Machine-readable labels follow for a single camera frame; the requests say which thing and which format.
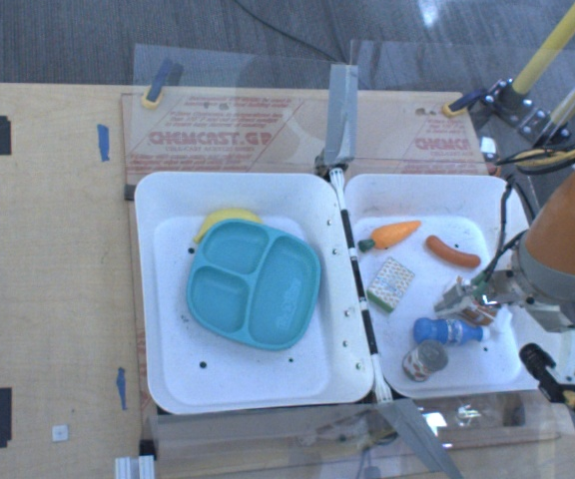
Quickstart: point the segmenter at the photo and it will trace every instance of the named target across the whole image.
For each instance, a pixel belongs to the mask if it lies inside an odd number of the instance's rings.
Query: metal can
[[[423,340],[403,358],[403,370],[414,381],[425,381],[447,365],[447,352],[437,340]]]

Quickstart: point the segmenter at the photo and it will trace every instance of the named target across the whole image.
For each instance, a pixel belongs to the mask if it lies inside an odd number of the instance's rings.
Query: wooden table
[[[2,479],[112,477],[116,458],[139,454],[141,308],[121,107],[132,91],[0,84],[0,116],[12,129],[12,154],[0,154],[0,389],[12,395]],[[490,477],[483,467],[499,464],[508,477],[518,469],[524,477],[575,477],[573,425],[565,407],[554,412],[557,439],[463,450],[454,459],[466,477]],[[53,441],[64,425],[67,440]]]

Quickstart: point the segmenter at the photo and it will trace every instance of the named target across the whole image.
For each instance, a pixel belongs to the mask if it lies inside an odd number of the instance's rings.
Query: toy carrot
[[[398,222],[381,226],[372,231],[368,239],[358,242],[361,251],[368,251],[370,248],[386,249],[394,244],[403,241],[420,227],[420,220]]]

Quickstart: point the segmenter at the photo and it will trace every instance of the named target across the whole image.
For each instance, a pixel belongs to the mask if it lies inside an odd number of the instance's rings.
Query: sausage
[[[464,251],[456,250],[451,246],[445,244],[438,236],[429,236],[425,240],[427,248],[433,251],[441,259],[456,264],[457,266],[464,266],[474,268],[480,265],[480,257],[475,253],[467,253]]]

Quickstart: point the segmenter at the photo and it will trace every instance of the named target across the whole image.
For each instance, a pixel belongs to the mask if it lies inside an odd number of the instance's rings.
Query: small white block
[[[52,441],[65,442],[68,440],[68,424],[52,426]]]

